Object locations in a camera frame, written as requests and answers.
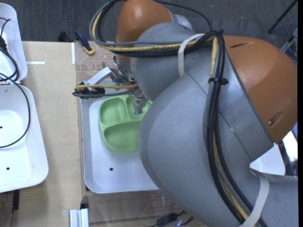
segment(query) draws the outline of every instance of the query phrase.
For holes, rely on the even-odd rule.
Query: black wire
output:
[[[206,20],[206,22],[207,22],[207,24],[208,24],[208,26],[209,26],[209,31],[212,31],[212,30],[213,30],[212,25],[211,25],[211,23],[209,22],[208,18],[207,18],[204,14],[200,13],[200,12],[197,11],[197,10],[194,10],[194,9],[191,9],[191,8],[188,8],[188,7],[179,5],[179,4],[171,3],[171,2],[164,2],[164,1],[158,1],[158,0],[154,0],[154,1],[155,1],[155,2],[159,2],[159,3],[163,3],[163,4],[167,4],[167,5],[172,5],[172,6],[179,7],[179,8],[183,8],[183,9],[187,9],[187,10],[190,10],[190,11],[192,11],[192,12],[195,12],[195,13],[197,13],[198,15],[202,16],[202,17]]]
[[[225,59],[225,45],[224,45],[224,39],[222,36],[222,33],[217,32],[215,35],[218,38],[219,41],[219,55],[218,55],[218,66],[214,69],[213,77],[222,79],[223,77],[223,69],[224,69],[224,59]],[[212,178],[214,180],[214,184],[230,210],[230,212],[233,214],[233,216],[240,222],[243,223],[245,220],[243,217],[239,214],[229,197],[227,196],[225,190],[223,189],[223,186],[221,184],[216,165],[215,165],[215,158],[214,158],[214,127],[216,122],[216,111],[218,110],[218,99],[220,94],[220,88],[221,84],[215,81],[210,82],[210,89],[207,96],[207,107],[205,107],[205,113],[204,113],[204,122],[206,125],[204,125],[204,139],[205,139],[205,145],[208,153],[208,161],[210,166],[210,171],[212,174]]]
[[[205,42],[207,39],[212,37],[215,33],[214,31],[210,31],[197,40],[195,44],[190,47],[185,48],[184,54],[193,52],[197,49],[201,49],[204,47],[209,47],[212,44],[212,41]],[[178,54],[179,48],[165,49],[165,50],[151,50],[151,51],[135,51],[135,52],[115,52],[111,51],[117,55],[123,55],[127,57],[159,57],[159,56],[172,56]]]
[[[177,216],[180,216],[182,214],[185,214],[186,212],[183,210],[181,213],[177,214]]]
[[[223,170],[224,170],[224,172],[225,172],[228,180],[232,184],[232,187],[235,189],[236,193],[239,195],[239,197],[244,202],[244,204],[246,205],[246,207],[250,211],[252,211],[253,210],[253,206],[250,204],[250,202],[248,201],[248,199],[245,197],[245,195],[243,194],[243,192],[241,191],[241,189],[239,188],[239,186],[235,182],[235,180],[234,180],[232,174],[230,173],[229,168],[228,168],[228,166],[226,164],[225,157],[224,157],[223,150],[222,150],[221,139],[220,139],[219,117],[218,117],[219,110],[216,113],[217,113],[217,116],[216,116],[216,124],[215,124],[214,134],[215,134],[215,140],[216,140],[216,145],[217,145],[217,150],[218,150],[218,155],[219,155],[220,163],[222,165],[222,168],[223,168]],[[266,223],[264,222],[264,220],[262,218],[260,218],[258,222],[259,222],[259,224],[262,227],[267,227]]]
[[[11,74],[9,77],[7,77],[8,79],[13,80],[13,77],[16,76],[16,78],[14,80],[17,80],[19,78],[19,69],[18,69],[18,65],[16,63],[16,61],[14,60],[14,58],[11,57],[10,53],[8,51],[3,50],[0,47],[0,51],[5,54],[13,63],[15,70],[13,72],[13,74]]]
[[[102,11],[101,15],[99,16],[99,19],[98,19],[98,22],[97,22],[97,34],[98,34],[98,37],[99,37],[100,41],[102,41],[102,42],[106,42],[106,40],[103,38],[103,35],[102,35],[105,17],[108,14],[109,10],[118,1],[121,1],[121,0],[111,0],[111,1],[109,1],[109,3],[103,8],[103,11]],[[207,22],[207,24],[209,26],[209,30],[212,31],[212,26],[211,26],[210,21],[208,20],[208,18],[204,14],[200,13],[199,11],[194,10],[192,8],[188,8],[188,7],[182,6],[182,5],[171,3],[171,2],[158,1],[158,0],[153,0],[153,1],[158,2],[158,3],[167,4],[167,5],[172,5],[172,6],[183,8],[183,9],[187,9],[187,10],[190,10],[192,12],[197,13],[198,15],[202,16],[206,20],[206,22]]]
[[[8,52],[7,50],[7,45],[5,43],[5,40],[4,38],[2,37],[2,33],[3,33],[3,30],[4,30],[4,26],[6,25],[7,22],[10,21],[10,18],[9,19],[5,19],[3,17],[0,17],[0,19],[3,19],[5,20],[5,23],[3,24],[2,26],[2,29],[1,29],[1,34],[0,34],[0,51],[2,53],[4,53],[12,62],[13,62],[13,65],[15,67],[15,71],[13,72],[13,74],[9,77],[7,77],[8,79],[13,79],[14,76],[16,76],[15,80],[17,80],[19,78],[19,69],[18,69],[18,65],[16,63],[16,61],[14,60],[14,58],[11,57],[10,53]]]
[[[100,98],[100,97],[104,97],[104,96],[119,96],[119,95],[129,94],[129,93],[136,91],[137,89],[138,89],[138,87],[136,87],[133,90],[128,90],[128,91],[121,92],[121,93],[111,93],[111,94],[81,94],[81,93],[77,93],[77,92],[73,92],[72,94],[74,96],[84,97],[84,98]]]
[[[6,25],[7,22],[10,21],[10,18],[9,18],[9,19],[6,19],[6,18],[3,18],[3,17],[0,17],[0,19],[5,20],[5,22],[4,22],[3,26],[2,26],[2,29],[1,29],[1,34],[0,34],[0,37],[2,37],[2,33],[3,33],[4,26]]]
[[[0,75],[3,76],[6,80],[10,80],[11,82],[13,82],[20,90],[21,92],[23,93],[26,101],[27,101],[27,110],[28,110],[28,123],[27,123],[27,127],[25,129],[25,132],[17,139],[15,140],[14,142],[8,144],[8,145],[5,145],[5,146],[0,146],[0,149],[1,148],[6,148],[6,147],[9,147],[9,146],[12,146],[14,144],[16,144],[17,142],[19,142],[25,135],[26,133],[28,132],[29,130],[29,126],[30,126],[30,122],[31,122],[31,119],[30,119],[30,105],[29,105],[29,100],[28,100],[28,97],[25,93],[25,91],[21,88],[21,86],[19,86],[14,80],[10,79],[9,77],[7,77],[6,75],[4,75],[3,73],[0,72]]]
[[[194,219],[194,217],[191,216],[186,222],[184,222],[183,224],[181,224],[181,226],[187,225],[187,224],[190,223],[193,219]]]

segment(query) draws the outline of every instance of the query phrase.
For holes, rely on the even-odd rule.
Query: green plate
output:
[[[135,97],[122,95],[105,99],[99,106],[99,124],[106,145],[116,151],[138,150],[141,121],[152,104],[146,103],[143,113],[134,114]]]

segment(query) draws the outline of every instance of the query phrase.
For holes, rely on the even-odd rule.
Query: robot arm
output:
[[[125,0],[116,43],[106,43],[98,25],[118,1],[96,13],[91,36],[116,54],[137,112],[153,101],[138,139],[151,179],[208,227],[298,226],[298,178],[250,169],[297,121],[293,62],[258,39],[196,35],[152,0]],[[180,64],[180,45],[192,36]]]

